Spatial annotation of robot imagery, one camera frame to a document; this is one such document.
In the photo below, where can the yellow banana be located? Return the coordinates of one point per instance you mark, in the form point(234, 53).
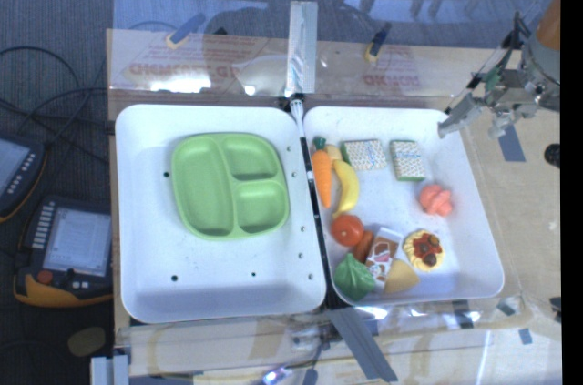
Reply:
point(348, 187)

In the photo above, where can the brown cardboard board red print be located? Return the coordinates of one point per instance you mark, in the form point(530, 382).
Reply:
point(501, 174)

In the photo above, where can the orange sausage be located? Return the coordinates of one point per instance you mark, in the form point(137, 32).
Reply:
point(363, 247)

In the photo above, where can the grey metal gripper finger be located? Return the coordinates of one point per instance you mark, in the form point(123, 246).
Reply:
point(460, 115)
point(500, 126)

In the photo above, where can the white printed carton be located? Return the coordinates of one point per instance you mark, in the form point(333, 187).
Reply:
point(383, 253)

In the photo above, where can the yellow bread wedge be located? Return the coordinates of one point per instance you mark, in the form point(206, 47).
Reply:
point(401, 278)

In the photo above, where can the pale yellow toy food piece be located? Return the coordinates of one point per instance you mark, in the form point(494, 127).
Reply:
point(334, 152)

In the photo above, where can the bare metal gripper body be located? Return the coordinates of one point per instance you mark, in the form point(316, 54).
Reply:
point(519, 94)

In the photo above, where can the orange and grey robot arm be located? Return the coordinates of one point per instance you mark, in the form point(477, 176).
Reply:
point(546, 42)

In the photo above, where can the white plastic tray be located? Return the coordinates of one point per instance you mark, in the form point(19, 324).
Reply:
point(469, 237)
point(150, 210)

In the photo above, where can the yellow pasta with meatballs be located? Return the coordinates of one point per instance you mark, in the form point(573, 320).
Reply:
point(423, 250)

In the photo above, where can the green lettuce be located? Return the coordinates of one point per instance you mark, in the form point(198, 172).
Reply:
point(353, 278)

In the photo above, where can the orange carrot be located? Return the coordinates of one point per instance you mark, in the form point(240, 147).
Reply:
point(322, 176)

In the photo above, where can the pink toy shrimp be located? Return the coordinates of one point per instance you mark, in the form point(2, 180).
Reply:
point(436, 200)

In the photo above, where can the red tomato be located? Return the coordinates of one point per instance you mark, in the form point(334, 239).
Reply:
point(347, 230)

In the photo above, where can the green divided plate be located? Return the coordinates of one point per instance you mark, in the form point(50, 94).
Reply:
point(200, 187)

